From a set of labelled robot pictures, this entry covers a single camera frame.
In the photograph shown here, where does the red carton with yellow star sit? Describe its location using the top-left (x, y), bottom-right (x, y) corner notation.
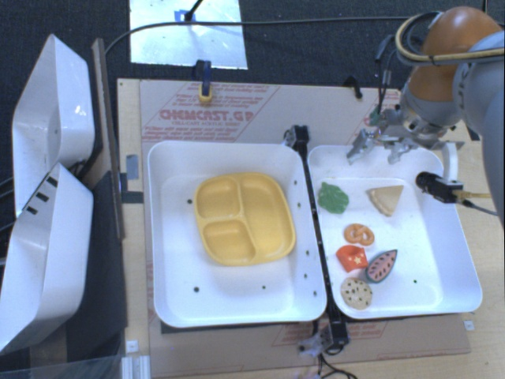
top-left (335, 244), bottom-right (369, 273)

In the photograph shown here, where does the green toy lettuce leaf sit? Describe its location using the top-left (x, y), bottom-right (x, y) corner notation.
top-left (317, 181), bottom-right (350, 216)

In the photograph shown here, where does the white plastic tray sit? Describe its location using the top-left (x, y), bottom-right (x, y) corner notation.
top-left (307, 144), bottom-right (484, 321)
top-left (147, 140), bottom-right (328, 328)

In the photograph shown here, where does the orange toy pretzel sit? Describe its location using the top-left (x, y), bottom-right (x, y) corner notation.
top-left (342, 223), bottom-right (376, 247)

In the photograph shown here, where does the black cylinder on white bracket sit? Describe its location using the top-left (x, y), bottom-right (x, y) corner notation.
top-left (415, 140), bottom-right (466, 205)

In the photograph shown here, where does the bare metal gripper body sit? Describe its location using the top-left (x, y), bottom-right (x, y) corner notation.
top-left (372, 107), bottom-right (450, 151)

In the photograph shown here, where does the beige chocolate chip biscuit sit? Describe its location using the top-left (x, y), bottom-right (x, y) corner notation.
top-left (339, 276), bottom-right (374, 311)

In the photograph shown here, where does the beige toy pie slice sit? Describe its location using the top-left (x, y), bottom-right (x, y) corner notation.
top-left (366, 184), bottom-right (406, 218)

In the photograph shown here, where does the yellow divided plate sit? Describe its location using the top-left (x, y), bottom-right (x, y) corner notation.
top-left (193, 172), bottom-right (297, 268)

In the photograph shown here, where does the toy watermelon slice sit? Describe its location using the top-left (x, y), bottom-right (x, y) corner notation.
top-left (364, 249), bottom-right (399, 284)

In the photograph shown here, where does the brown cardboard board red print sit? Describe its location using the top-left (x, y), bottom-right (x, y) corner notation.
top-left (140, 79), bottom-right (473, 379)

